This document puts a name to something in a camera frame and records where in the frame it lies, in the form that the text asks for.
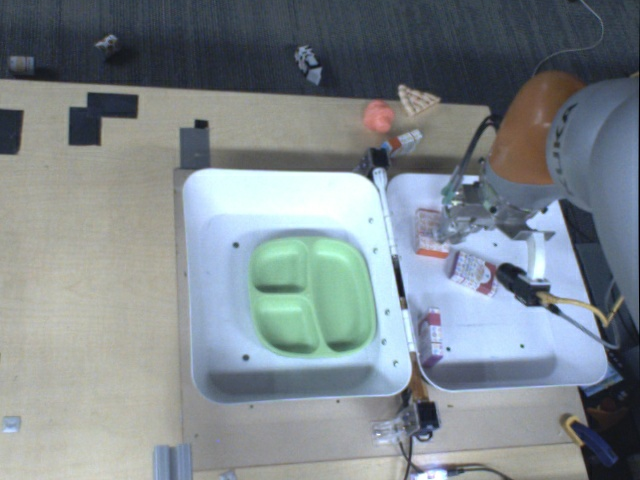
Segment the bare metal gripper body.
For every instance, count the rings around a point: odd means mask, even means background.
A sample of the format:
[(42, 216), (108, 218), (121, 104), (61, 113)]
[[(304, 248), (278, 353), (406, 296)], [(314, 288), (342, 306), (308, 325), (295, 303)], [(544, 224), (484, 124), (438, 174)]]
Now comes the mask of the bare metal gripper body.
[(463, 184), (452, 201), (443, 205), (441, 220), (448, 219), (453, 230), (473, 228), (474, 233), (499, 230), (517, 241), (541, 234), (548, 241), (556, 232), (531, 228), (528, 221), (546, 211), (554, 201), (553, 191), (552, 185), (481, 177), (472, 184)]

